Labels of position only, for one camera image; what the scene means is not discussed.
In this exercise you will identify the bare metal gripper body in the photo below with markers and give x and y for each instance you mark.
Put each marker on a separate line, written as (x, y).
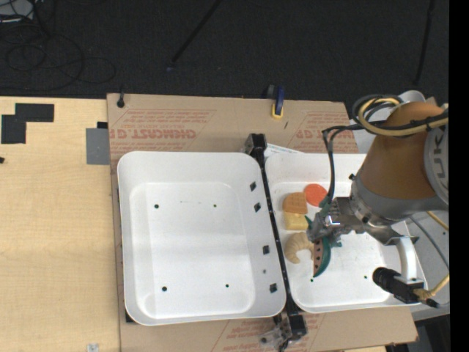
(345, 215)

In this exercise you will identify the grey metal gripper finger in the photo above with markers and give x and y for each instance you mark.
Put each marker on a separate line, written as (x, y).
(332, 240)
(317, 231)

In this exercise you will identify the red green watermelon slice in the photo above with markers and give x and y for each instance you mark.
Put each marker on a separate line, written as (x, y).
(322, 260)

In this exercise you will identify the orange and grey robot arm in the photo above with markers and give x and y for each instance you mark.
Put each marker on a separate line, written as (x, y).
(397, 160)

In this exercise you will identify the beige toy croissant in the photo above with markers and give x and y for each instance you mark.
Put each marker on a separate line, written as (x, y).
(297, 244)

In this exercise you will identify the yellow cheese block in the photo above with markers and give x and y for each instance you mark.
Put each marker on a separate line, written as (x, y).
(295, 222)

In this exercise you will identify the white plastic tray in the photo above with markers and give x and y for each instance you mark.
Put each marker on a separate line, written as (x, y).
(351, 270)
(194, 240)

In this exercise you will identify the tan toy waffle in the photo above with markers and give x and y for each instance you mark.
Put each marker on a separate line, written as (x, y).
(295, 203)

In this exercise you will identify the orange round slice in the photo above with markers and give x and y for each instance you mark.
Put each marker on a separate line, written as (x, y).
(314, 193)

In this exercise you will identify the thin black rod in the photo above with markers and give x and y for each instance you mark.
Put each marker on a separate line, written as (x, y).
(273, 218)

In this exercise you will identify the white printed paper sheet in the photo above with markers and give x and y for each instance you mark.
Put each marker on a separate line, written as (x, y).
(284, 149)

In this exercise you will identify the brown cardboard board red print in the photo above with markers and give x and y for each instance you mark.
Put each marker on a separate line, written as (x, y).
(205, 130)

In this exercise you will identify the black cylinder on white bracket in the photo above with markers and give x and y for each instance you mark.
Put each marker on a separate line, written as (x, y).
(407, 255)

